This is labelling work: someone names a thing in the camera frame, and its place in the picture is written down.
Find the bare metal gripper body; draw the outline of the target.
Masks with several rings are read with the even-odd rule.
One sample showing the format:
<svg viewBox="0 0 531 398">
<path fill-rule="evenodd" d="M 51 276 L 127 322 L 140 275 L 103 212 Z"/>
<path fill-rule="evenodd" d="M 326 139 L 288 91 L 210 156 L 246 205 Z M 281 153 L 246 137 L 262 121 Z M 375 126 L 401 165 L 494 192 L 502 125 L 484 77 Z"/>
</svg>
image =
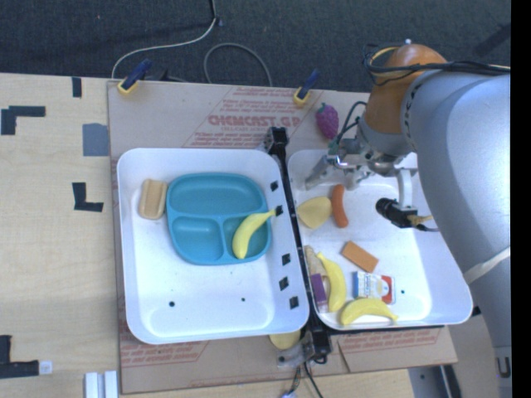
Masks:
<svg viewBox="0 0 531 398">
<path fill-rule="evenodd" d="M 344 172 L 368 171 L 392 177 L 405 157 L 379 151 L 361 138 L 342 138 L 330 143 L 327 163 Z"/>
</svg>

